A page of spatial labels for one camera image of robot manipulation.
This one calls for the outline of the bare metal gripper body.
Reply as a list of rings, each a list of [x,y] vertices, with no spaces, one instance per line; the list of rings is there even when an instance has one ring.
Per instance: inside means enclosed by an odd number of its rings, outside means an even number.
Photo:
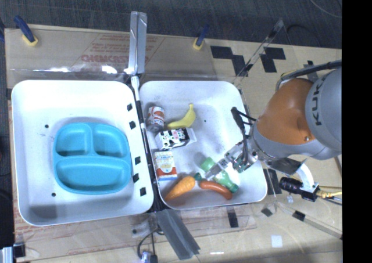
[[[224,158],[234,170],[243,173],[258,161],[258,153],[251,149],[247,141],[240,141],[225,153]]]

